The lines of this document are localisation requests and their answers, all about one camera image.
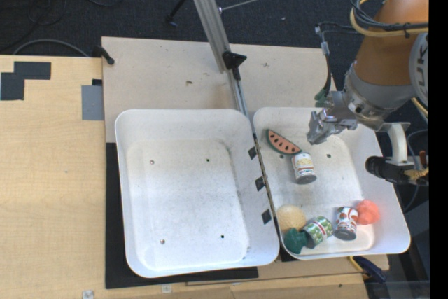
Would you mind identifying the green broccoli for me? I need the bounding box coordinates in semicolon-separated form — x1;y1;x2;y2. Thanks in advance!
283;228;309;255

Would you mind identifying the yellow corn can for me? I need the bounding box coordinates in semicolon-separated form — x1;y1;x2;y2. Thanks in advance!
290;151;318;185

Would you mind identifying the tan bread roll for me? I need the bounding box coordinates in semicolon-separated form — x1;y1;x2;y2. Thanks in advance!
276;204;307;234

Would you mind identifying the green peas can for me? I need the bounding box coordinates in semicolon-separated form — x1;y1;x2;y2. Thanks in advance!
302;216;335;250

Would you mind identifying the pale wood board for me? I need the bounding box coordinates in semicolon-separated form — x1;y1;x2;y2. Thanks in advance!
101;36;390;288

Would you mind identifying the white plastic tray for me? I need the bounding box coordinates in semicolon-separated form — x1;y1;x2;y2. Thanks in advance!
114;108;281;279
252;106;412;261

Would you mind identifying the red tomato can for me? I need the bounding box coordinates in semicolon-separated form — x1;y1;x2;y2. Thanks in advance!
332;206;360;242

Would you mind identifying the orange lumpy toy food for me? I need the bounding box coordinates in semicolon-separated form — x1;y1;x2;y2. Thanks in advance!
356;199;381;226

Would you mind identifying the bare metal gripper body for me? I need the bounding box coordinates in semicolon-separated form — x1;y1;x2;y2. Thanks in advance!
321;90;386;131

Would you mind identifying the black cylinder on white bracket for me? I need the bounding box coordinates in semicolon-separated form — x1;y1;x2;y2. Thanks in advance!
365;121;417;186

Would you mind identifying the red and green watermelon slice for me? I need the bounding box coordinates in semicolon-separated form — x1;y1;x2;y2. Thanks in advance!
265;129;302;156

